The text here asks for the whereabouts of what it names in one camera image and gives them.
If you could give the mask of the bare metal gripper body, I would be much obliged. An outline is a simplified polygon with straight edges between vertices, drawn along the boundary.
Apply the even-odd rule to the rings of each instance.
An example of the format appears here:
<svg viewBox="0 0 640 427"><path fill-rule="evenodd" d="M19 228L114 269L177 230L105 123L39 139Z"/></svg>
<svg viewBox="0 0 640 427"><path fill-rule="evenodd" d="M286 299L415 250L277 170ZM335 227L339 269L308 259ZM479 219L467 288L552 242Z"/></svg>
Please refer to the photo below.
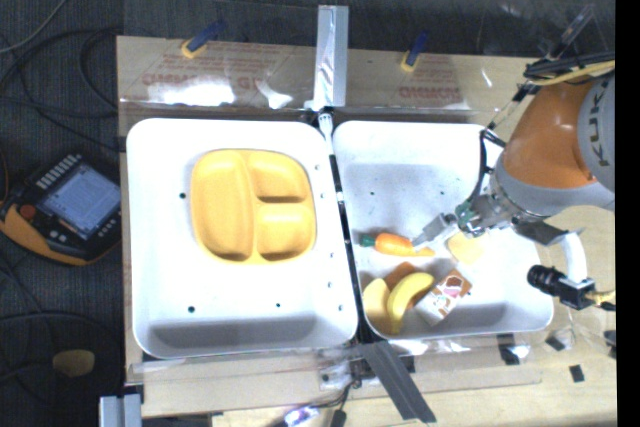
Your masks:
<svg viewBox="0 0 640 427"><path fill-rule="evenodd" d="M481 194L455 208L457 226L468 236L479 237L493 229L511 226L517 208L498 194Z"/></svg>

